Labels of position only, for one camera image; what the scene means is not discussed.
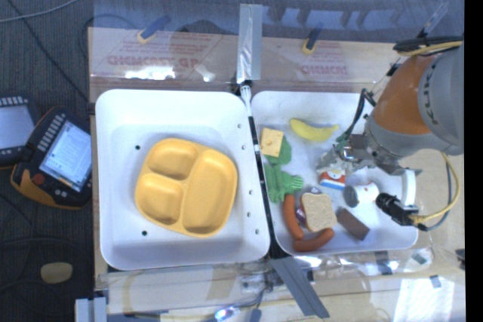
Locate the black cylinder on white bracket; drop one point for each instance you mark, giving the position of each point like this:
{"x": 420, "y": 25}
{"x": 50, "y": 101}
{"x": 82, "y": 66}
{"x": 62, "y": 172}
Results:
{"x": 396, "y": 208}

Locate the purple toy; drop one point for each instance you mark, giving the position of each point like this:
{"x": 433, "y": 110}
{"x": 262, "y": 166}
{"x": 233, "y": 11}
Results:
{"x": 300, "y": 215}

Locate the yellow divided plate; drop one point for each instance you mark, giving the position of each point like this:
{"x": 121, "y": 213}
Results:
{"x": 188, "y": 186}

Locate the brown chocolate bar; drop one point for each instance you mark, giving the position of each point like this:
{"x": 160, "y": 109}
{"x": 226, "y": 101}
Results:
{"x": 352, "y": 224}

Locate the white can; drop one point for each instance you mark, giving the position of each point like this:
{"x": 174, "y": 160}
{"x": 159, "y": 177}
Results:
{"x": 364, "y": 193}

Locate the yellow oval object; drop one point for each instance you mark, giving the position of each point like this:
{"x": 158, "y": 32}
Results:
{"x": 56, "y": 272}

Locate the orange sausage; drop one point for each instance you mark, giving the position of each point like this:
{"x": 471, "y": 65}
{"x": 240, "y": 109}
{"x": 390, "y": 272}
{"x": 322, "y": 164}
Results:
{"x": 291, "y": 216}
{"x": 313, "y": 241}

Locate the red and white carton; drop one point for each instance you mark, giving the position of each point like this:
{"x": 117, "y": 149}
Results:
{"x": 333, "y": 179}

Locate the yellow cheese wedge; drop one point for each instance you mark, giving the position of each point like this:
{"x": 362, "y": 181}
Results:
{"x": 271, "y": 141}

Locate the green toy vegetable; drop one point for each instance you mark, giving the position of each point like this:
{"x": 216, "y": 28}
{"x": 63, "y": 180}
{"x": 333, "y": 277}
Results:
{"x": 279, "y": 184}

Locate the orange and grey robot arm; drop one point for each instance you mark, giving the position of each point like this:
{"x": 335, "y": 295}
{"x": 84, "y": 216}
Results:
{"x": 400, "y": 102}

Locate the yellow banana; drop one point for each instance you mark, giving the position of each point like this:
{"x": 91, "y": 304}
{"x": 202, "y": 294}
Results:
{"x": 311, "y": 130}

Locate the white plastic tray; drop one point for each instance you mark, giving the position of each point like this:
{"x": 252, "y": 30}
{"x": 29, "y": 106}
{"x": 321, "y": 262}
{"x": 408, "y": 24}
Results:
{"x": 381, "y": 233}
{"x": 124, "y": 200}

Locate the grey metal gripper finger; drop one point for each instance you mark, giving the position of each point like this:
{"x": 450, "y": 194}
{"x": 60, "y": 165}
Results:
{"x": 347, "y": 167}
{"x": 327, "y": 159}

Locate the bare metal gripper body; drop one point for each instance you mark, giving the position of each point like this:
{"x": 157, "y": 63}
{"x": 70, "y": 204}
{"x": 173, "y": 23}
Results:
{"x": 368, "y": 154}

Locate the slice of bread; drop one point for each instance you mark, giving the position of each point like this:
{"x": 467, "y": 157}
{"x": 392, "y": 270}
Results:
{"x": 319, "y": 211}

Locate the brown cardboard board red print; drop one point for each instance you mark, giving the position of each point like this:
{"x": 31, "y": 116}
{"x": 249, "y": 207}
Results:
{"x": 158, "y": 56}

